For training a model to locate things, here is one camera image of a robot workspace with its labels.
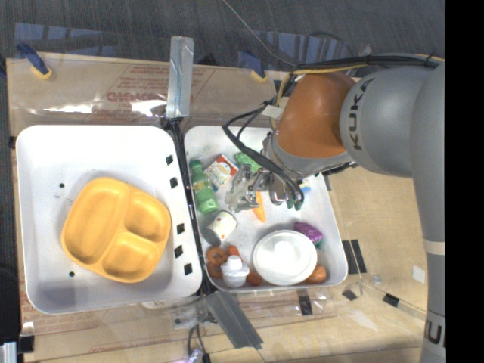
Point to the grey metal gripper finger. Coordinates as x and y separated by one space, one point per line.
242 175
242 199

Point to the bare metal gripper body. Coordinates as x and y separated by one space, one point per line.
275 189

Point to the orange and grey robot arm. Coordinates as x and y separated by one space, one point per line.
382 127

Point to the orange carrot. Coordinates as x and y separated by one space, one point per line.
260 210

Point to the white and orange carton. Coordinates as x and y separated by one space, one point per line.
220 171

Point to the small white and blue packet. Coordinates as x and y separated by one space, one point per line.
305 186

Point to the white can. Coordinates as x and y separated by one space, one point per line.
223 225

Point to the green plastic bottle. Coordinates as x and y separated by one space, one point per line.
204 195

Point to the orange sausage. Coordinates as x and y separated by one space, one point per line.
233 250

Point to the purple grapes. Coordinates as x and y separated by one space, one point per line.
308 232

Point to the white bowl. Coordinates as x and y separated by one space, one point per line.
284 257

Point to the brown pretzel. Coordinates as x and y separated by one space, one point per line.
215 263

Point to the white bottle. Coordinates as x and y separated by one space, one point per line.
234 272

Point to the orange round toy food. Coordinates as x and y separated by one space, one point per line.
254 278

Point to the white plastic tray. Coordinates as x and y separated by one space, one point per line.
332 255
49 157

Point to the brown bread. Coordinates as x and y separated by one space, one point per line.
317 274

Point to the brown cardboard board red print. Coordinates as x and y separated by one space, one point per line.
378 218

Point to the yellow divided plate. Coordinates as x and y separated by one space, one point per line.
113 229

